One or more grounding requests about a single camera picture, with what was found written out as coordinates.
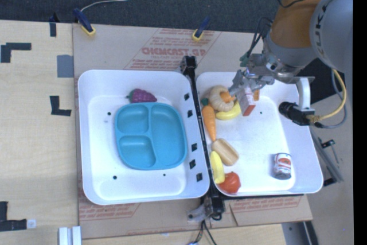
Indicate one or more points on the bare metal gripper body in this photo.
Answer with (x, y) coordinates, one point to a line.
(262, 67)

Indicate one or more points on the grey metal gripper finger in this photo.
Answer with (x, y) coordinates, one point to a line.
(237, 82)
(255, 85)

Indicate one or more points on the white and orange carton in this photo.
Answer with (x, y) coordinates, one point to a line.
(247, 103)

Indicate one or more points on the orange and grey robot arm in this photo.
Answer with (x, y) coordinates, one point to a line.
(295, 23)

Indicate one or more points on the small orange toy piece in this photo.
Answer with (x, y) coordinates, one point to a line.
(226, 97)

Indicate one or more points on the beige doughnut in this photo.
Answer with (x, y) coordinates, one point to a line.
(218, 103)

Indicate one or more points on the yellow banana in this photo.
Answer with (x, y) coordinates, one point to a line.
(228, 115)

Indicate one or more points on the orange carrot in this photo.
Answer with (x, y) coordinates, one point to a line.
(210, 120)

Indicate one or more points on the white plastic tray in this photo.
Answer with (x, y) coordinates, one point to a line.
(258, 137)
(100, 137)

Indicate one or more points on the thin black rod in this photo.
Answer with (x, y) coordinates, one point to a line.
(203, 135)

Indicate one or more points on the tan hot dog bun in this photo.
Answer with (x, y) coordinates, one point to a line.
(226, 152)

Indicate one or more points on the red and white can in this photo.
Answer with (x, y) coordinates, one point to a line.
(282, 166)

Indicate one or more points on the yellow corn cob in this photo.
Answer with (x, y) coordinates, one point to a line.
(218, 167)

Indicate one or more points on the purple grapes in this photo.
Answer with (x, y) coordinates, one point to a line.
(142, 96)

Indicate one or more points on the red tomato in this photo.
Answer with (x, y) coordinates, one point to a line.
(230, 183)

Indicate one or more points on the blue divided plate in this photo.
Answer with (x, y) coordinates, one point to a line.
(149, 135)

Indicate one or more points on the brown cardboard board, red print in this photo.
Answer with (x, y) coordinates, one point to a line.
(120, 48)

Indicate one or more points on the black cylinder on white bracket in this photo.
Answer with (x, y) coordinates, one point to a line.
(294, 113)

